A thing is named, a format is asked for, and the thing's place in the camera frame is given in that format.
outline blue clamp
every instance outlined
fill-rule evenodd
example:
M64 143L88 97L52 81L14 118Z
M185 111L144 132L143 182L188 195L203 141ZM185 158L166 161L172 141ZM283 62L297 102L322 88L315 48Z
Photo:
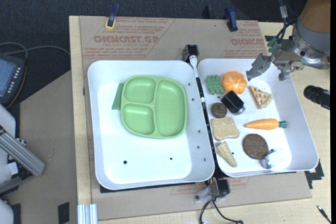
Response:
M231 6L228 6L225 8L224 18L229 20L229 22L227 23L227 26L229 27L231 32L238 30L237 23L236 23L236 12Z
M106 23L105 23L106 30L111 31L111 30L114 29L115 24L116 24L115 17L118 13L118 10L119 10L119 4L114 3L114 5L112 6L112 9L111 9L110 17L106 19Z

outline carrot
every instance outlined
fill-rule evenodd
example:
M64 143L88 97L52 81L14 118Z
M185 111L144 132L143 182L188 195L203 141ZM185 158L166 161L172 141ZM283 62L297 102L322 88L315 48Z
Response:
M286 128L286 121L277 121L276 119L262 119L258 121L252 121L245 124L247 128L261 129L261 130L273 130L277 127Z

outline chocolate cookie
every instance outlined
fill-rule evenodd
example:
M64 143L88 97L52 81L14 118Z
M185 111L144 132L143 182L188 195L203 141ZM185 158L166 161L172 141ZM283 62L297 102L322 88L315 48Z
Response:
M266 140L259 134L248 134L243 140L244 152L253 159L262 159L268 154Z
M211 106L211 113L214 117L216 117L218 119L224 118L226 116L226 113L227 113L227 108L222 103L214 103Z

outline green plate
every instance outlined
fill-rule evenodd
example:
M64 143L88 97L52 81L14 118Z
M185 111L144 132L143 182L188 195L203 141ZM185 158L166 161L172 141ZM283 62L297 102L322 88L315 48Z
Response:
M186 127L187 101L178 82L157 76L134 76L122 87L121 120L131 133L174 138Z

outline orange pumpkin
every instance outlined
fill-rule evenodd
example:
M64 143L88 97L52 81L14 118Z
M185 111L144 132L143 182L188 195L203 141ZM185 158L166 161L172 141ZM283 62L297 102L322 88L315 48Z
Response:
M236 71L224 74L222 86L225 92L234 91L235 94L241 94L244 92L246 85L247 81L244 79L243 74Z

